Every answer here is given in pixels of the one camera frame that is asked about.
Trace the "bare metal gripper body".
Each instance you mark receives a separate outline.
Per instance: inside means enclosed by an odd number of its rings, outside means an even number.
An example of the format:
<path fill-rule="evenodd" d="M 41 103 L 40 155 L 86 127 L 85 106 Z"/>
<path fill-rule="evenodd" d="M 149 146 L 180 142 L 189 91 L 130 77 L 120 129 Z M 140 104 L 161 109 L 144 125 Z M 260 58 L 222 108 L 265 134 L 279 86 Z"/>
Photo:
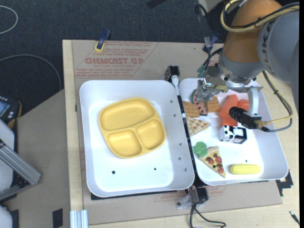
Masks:
<path fill-rule="evenodd" d="M 251 78 L 238 76 L 221 64 L 209 66 L 205 74 L 205 79 L 207 87 L 220 90 L 223 93 L 229 89 L 242 93 L 244 87 L 251 81 Z"/>

